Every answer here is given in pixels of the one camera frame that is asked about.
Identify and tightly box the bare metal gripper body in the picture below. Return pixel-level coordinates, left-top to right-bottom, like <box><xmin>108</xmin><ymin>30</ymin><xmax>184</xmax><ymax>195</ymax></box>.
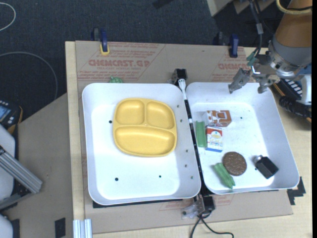
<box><xmin>248</xmin><ymin>54</ymin><xmax>303</xmax><ymax>84</ymax></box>

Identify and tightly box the orange and white carton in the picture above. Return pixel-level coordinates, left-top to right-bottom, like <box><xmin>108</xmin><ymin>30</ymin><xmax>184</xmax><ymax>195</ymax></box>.
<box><xmin>206</xmin><ymin>110</ymin><xmax>232</xmax><ymax>128</ymax></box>

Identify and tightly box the white plastic tray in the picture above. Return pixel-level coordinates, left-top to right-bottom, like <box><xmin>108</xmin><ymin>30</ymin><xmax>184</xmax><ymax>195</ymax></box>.
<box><xmin>81</xmin><ymin>82</ymin><xmax>202</xmax><ymax>206</ymax></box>
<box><xmin>185</xmin><ymin>81</ymin><xmax>300</xmax><ymax>195</ymax></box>

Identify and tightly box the red white and blue carton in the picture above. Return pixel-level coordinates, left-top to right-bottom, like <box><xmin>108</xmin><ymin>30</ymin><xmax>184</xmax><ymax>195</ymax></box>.
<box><xmin>205</xmin><ymin>125</ymin><xmax>223</xmax><ymax>153</ymax></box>

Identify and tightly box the thin black and white rod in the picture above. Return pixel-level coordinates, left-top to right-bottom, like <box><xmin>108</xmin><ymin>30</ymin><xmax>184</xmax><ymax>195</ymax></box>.
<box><xmin>178</xmin><ymin>79</ymin><xmax>206</xmax><ymax>195</ymax></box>

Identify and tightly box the black bottle with silver cap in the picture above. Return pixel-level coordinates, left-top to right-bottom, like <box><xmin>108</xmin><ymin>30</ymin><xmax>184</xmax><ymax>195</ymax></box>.
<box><xmin>253</xmin><ymin>155</ymin><xmax>279</xmax><ymax>179</ymax></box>

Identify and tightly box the brown round biscuit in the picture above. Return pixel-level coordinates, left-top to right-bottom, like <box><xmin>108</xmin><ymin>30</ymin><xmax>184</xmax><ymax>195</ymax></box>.
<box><xmin>221</xmin><ymin>151</ymin><xmax>248</xmax><ymax>177</ymax></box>

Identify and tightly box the brown cardboard board red print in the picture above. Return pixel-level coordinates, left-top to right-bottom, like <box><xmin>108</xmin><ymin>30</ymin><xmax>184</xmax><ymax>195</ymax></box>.
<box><xmin>74</xmin><ymin>40</ymin><xmax>294</xmax><ymax>235</ymax></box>

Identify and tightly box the yellow divided plate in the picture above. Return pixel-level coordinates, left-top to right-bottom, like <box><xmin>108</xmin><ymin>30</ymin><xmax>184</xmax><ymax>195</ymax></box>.
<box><xmin>112</xmin><ymin>98</ymin><xmax>178</xmax><ymax>158</ymax></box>

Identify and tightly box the black cylinder on white bracket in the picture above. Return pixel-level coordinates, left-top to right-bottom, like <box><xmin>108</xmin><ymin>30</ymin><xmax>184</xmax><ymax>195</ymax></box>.
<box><xmin>279</xmin><ymin>74</ymin><xmax>313</xmax><ymax>105</ymax></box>

